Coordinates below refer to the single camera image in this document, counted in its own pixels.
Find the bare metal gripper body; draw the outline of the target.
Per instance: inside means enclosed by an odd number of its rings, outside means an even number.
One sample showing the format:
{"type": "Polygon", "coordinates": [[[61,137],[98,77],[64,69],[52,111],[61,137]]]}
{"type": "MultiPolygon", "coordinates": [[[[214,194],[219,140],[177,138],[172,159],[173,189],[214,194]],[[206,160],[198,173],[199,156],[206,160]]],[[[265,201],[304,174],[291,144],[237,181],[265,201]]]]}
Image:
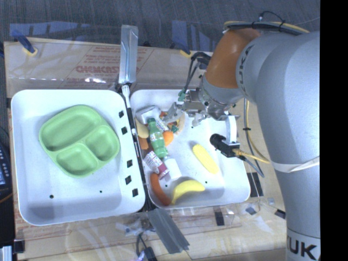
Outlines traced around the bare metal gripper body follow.
{"type": "Polygon", "coordinates": [[[210,95],[205,89],[181,90],[181,109],[188,114],[197,114],[203,118],[222,120],[229,110],[232,100],[217,94],[210,95]]]}

